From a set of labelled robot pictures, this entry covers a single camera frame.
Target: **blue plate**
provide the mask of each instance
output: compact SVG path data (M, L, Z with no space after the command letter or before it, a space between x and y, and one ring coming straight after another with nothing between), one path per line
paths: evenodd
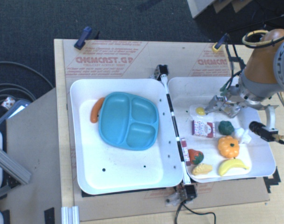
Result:
M145 150L156 141L157 107L148 99L124 92L106 96L99 115L99 134L115 147Z

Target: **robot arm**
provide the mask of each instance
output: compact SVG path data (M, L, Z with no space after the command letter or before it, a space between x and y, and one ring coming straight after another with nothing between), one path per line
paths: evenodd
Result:
M260 42L247 41L248 37L256 34L263 35ZM284 143L274 127L275 108L278 106L261 103L276 93L284 92L284 29L251 32L242 41L254 51L246 67L239 73L238 83L229 86L220 96L215 95L205 112L223 111L233 118L244 107L265 110L267 125L252 122L250 130L266 141Z

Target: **black floor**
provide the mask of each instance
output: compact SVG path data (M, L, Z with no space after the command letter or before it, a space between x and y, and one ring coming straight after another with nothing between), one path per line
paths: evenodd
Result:
M0 0L0 62L24 64L56 86L54 39L78 39L86 26L101 40L216 42L229 32L241 44L248 31L284 28L284 17L273 20L283 14L284 0L253 0L238 13L231 5L218 14L209 6L195 19L187 0ZM0 64L3 83L21 85L36 98L51 89L14 64Z

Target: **wooden table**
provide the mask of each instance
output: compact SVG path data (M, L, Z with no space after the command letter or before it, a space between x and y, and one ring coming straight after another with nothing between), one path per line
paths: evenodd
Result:
M56 39L55 45L55 68L56 68L56 91L57 91L57 115L58 115L58 135L59 135L59 152L60 152L60 176L61 176L61 201L62 207L74 206L73 181L71 175L71 151L69 138L68 112L66 109L67 95L64 70L64 47L63 40ZM240 57L246 62L251 50L244 46L237 46ZM268 104L280 104L277 96L274 96ZM266 123L264 113L260 114L262 123ZM276 128L280 134L284 135L284 108L280 105L276 109ZM217 223L235 223L235 224L252 224L252 223L284 223L284 145L275 142L270 143L281 182L277 186L271 187L270 201L262 203L247 203L231 206L221 206L196 210L198 212L214 212L217 217ZM175 213L173 211L110 218L103 220L94 220L81 222L85 224L140 224L140 223L174 223ZM194 215L185 208L179 214L178 223L213 223L213 216Z

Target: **small candy box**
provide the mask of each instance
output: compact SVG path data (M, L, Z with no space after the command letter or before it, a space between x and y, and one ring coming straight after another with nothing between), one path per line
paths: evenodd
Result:
M213 138L216 136L215 124L202 120L192 121L192 135Z

